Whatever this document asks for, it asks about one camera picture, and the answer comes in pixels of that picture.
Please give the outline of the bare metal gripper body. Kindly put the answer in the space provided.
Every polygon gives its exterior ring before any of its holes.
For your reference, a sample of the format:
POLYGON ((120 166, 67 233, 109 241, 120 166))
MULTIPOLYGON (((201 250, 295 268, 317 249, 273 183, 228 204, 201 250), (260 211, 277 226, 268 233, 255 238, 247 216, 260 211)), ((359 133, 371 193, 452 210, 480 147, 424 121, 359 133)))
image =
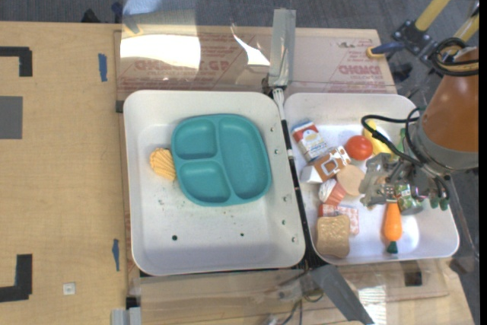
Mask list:
POLYGON ((411 195, 419 201, 428 199, 434 192, 434 180, 420 167, 399 159, 391 173, 394 186, 409 184, 411 195))

